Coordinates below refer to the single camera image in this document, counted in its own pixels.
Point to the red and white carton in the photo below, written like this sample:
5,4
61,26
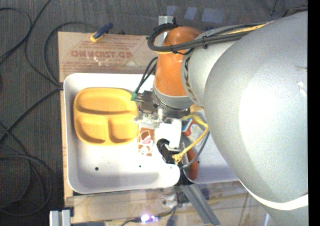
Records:
193,130

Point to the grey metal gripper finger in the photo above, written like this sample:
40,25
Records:
140,119
155,121

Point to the brown cardboard board, red print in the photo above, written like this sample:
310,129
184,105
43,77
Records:
100,55

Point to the black cylinder on white bracket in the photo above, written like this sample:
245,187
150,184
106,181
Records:
172,132

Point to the orange sausage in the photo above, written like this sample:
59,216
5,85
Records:
193,170

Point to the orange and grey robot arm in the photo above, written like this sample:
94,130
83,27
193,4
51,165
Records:
250,110

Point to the brown and white carton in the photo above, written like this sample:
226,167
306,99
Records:
145,140

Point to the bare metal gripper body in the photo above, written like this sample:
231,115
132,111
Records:
150,102

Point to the yellow divided plate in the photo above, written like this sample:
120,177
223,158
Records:
105,116

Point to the white plastic tray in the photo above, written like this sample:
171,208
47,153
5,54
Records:
112,170
212,167

